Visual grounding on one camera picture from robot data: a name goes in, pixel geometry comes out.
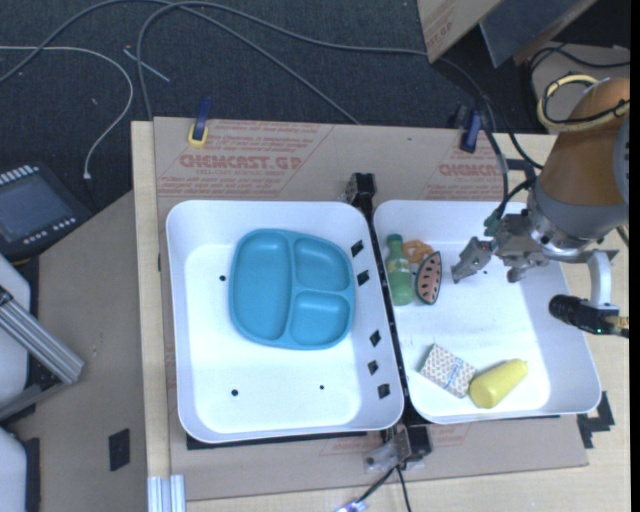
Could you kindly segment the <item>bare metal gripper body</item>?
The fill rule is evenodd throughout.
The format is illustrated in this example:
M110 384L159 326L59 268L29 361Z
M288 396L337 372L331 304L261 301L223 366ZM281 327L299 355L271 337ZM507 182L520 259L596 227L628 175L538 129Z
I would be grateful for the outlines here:
M507 214L495 231L494 254L511 270L529 270L551 261L585 263L589 240L569 235L533 210Z

